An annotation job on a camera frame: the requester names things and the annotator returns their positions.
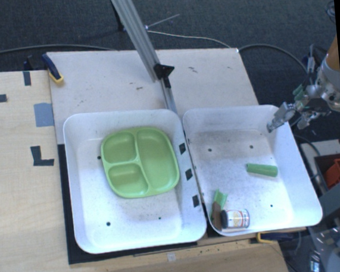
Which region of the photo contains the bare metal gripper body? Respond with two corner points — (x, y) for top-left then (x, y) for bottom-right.
(292, 79), (340, 120)

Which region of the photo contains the green cylinder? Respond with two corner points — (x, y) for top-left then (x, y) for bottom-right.
(245, 160), (280, 181)

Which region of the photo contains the white plastic tray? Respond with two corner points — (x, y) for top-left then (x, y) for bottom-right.
(181, 96), (325, 241)
(61, 101), (210, 257)

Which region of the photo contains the green packet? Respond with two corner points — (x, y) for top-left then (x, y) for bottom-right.
(210, 187), (230, 212)

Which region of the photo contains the small jar with black lid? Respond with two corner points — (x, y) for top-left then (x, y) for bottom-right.
(219, 206), (252, 232)

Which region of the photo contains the green divided plate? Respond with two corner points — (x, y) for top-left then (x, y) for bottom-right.
(98, 123), (183, 202)

